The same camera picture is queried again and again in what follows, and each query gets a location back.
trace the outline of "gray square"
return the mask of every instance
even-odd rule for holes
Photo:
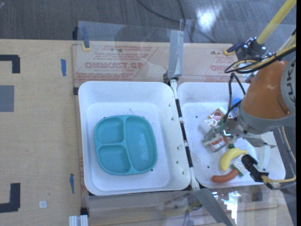
[[[0,112],[14,112],[15,86],[0,85]]]

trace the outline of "teal divided plate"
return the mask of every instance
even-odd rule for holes
[[[110,174],[147,172],[157,162],[155,136],[144,117],[105,117],[95,126],[94,140],[98,162]]]

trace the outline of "sausage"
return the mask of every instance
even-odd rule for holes
[[[238,175],[237,169],[233,169],[231,172],[229,172],[226,175],[222,175],[222,176],[214,175],[211,177],[211,180],[215,183],[225,183],[232,180],[237,175]]]

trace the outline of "banana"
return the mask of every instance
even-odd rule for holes
[[[226,171],[229,166],[230,162],[233,158],[241,155],[241,154],[247,154],[247,150],[241,150],[239,148],[231,148],[229,149],[222,157],[220,161],[220,166],[223,171]]]

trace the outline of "white tray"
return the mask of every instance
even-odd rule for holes
[[[94,195],[182,190],[190,170],[172,89],[160,82],[89,81],[79,88],[84,180]],[[158,159],[153,170],[112,175],[98,163],[94,128],[103,118],[134,114],[145,117],[154,131]]]
[[[246,90],[248,84],[244,83],[243,86]],[[224,175],[231,170],[228,169],[228,171],[223,172],[219,166],[219,160],[227,148],[224,147],[217,152],[213,152],[209,146],[203,146],[201,141],[205,133],[200,129],[200,124],[215,109],[223,107],[227,110],[229,101],[228,83],[186,82],[179,85],[177,92],[197,181],[209,188],[262,184],[255,182],[249,172],[243,177],[237,176],[226,183],[218,184],[211,181],[211,176]],[[239,85],[232,83],[232,98],[242,97],[243,93]],[[269,142],[272,141],[276,145],[272,132],[265,133],[264,136]],[[259,148],[253,147],[244,139],[237,140],[235,147],[243,150],[247,149],[251,156],[255,159],[258,158]],[[270,161],[266,171],[269,172],[269,178],[271,179],[284,179],[285,177],[285,168],[277,147],[271,149]]]

